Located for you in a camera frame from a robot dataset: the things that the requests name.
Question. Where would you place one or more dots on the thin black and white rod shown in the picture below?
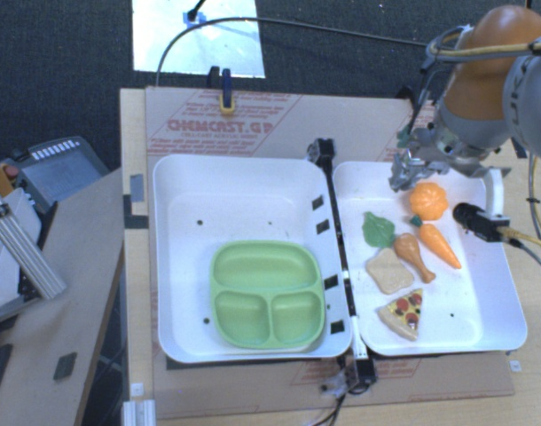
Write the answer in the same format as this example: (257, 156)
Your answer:
(339, 238)

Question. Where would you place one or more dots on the orange toy carrot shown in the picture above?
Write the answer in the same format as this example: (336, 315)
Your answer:
(436, 240)

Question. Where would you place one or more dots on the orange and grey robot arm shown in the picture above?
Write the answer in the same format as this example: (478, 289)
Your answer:
(496, 60)

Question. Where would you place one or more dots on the beige toy bread slice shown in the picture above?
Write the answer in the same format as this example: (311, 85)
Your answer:
(388, 271)

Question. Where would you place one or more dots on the orange toy pumpkin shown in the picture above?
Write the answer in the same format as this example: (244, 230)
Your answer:
(428, 200)

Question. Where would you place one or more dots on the brown cardboard board, red print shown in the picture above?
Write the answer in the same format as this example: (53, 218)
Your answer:
(261, 122)

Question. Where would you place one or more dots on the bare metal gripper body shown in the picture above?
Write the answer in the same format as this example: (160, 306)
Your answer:
(443, 151)

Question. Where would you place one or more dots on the green toy leaf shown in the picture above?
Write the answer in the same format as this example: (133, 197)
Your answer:
(378, 231)

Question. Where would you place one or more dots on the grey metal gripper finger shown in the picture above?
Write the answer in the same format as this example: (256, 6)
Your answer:
(416, 175)
(397, 173)

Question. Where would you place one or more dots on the black cylinder on white bracket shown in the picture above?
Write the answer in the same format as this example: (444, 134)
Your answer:
(476, 222)

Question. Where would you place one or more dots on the white plastic tray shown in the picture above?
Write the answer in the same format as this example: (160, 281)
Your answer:
(235, 202)
(474, 291)

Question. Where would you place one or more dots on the brown toy chicken drumstick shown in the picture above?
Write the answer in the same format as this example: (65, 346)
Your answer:
(410, 249)

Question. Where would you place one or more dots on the toy pizza slice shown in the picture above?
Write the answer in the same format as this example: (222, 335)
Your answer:
(405, 317)

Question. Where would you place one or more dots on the green divided plate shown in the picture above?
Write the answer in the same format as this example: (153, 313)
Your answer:
(261, 269)

